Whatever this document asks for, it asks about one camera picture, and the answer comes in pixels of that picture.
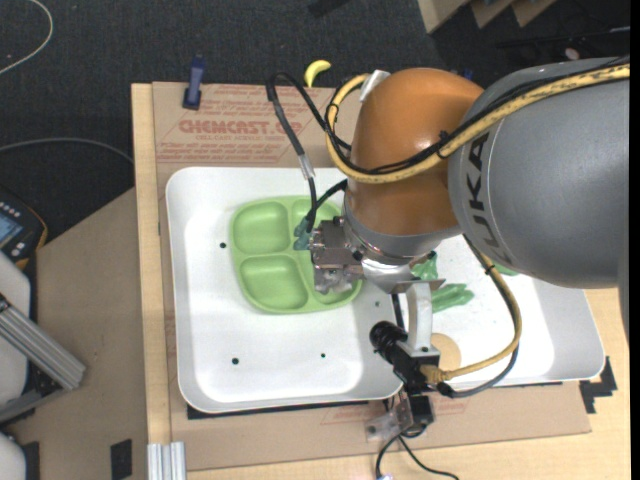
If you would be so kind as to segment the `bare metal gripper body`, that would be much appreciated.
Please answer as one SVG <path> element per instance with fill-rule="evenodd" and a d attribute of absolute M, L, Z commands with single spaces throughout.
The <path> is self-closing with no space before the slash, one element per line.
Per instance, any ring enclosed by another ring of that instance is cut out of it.
<path fill-rule="evenodd" d="M 382 291 L 402 293 L 417 281 L 412 267 L 429 258 L 446 239 L 444 231 L 392 235 L 373 231 L 350 217 L 325 220 L 310 239 L 314 269 L 335 269 L 348 265 L 362 266 L 362 279 Z"/>

